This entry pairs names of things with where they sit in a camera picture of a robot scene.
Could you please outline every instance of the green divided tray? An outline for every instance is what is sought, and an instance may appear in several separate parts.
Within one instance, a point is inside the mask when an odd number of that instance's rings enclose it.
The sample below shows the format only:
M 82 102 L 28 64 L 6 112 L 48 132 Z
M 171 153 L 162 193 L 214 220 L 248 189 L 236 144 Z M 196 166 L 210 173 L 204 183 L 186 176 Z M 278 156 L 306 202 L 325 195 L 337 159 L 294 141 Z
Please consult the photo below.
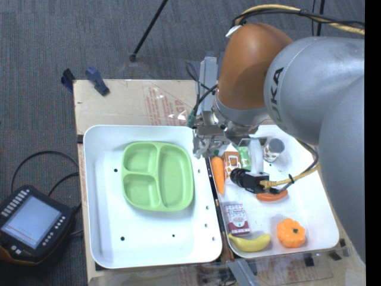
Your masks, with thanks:
M 189 154 L 167 142 L 133 142 L 123 151 L 122 189 L 133 206 L 152 211 L 179 211 L 193 199 Z

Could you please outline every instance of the gray carpet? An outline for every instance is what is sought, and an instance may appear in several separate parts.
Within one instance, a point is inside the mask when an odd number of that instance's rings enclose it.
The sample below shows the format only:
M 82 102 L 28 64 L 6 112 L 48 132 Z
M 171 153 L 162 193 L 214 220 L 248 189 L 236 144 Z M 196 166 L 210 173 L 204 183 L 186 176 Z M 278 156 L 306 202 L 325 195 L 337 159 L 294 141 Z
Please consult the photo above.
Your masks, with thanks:
M 18 165 L 45 150 L 77 158 L 73 95 L 61 84 L 69 68 L 86 79 L 87 66 L 104 79 L 191 79 L 205 56 L 220 61 L 234 17 L 260 4 L 283 4 L 318 13 L 320 0 L 169 0 L 137 55 L 129 61 L 162 0 L 0 0 L 0 201 L 11 192 Z M 324 14 L 365 21 L 365 0 L 325 0 Z M 312 35 L 311 20 L 272 14 L 250 18 L 274 25 L 293 40 Z M 322 36 L 363 38 L 329 26 Z M 18 171 L 14 187 L 31 184 L 47 193 L 77 171 L 58 154 L 42 154 Z M 58 201 L 80 201 L 78 177 L 53 193 Z M 73 231 L 82 227 L 76 216 Z M 25 268 L 0 263 L 0 285 L 86 285 L 83 237 L 68 237 L 49 259 Z

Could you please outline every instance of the orange pumpkin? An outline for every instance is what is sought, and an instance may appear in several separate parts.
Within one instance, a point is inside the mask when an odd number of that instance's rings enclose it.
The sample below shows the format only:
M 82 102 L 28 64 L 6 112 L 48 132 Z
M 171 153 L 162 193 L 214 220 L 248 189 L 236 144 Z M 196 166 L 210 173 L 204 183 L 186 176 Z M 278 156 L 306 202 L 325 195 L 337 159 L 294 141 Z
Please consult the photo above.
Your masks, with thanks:
M 277 236 L 287 248 L 298 248 L 305 242 L 305 229 L 299 222 L 286 218 L 278 223 Z

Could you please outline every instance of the black connector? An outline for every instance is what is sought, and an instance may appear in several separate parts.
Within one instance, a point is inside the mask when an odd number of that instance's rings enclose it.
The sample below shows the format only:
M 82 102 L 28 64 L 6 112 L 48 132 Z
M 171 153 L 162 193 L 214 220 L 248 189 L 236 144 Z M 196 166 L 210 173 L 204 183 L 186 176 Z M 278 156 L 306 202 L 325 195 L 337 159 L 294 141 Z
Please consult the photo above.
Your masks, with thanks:
M 254 194 L 260 194 L 269 192 L 264 189 L 264 186 L 260 184 L 262 180 L 268 180 L 268 173 L 259 173 L 258 175 L 251 175 L 246 169 L 233 169 L 230 174 L 230 179 L 232 182 L 245 190 L 252 192 Z

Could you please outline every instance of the banana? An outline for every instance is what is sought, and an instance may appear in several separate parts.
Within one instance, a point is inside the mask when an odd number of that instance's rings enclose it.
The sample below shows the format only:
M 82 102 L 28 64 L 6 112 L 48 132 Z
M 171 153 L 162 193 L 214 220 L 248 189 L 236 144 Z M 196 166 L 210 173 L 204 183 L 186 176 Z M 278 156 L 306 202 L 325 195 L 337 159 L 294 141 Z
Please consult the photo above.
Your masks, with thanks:
M 271 236 L 268 233 L 262 234 L 256 238 L 253 238 L 252 240 L 236 237 L 231 233 L 229 233 L 227 237 L 229 237 L 233 241 L 233 243 L 235 243 L 238 249 L 244 252 L 261 251 L 266 248 L 266 246 L 269 244 L 271 240 Z

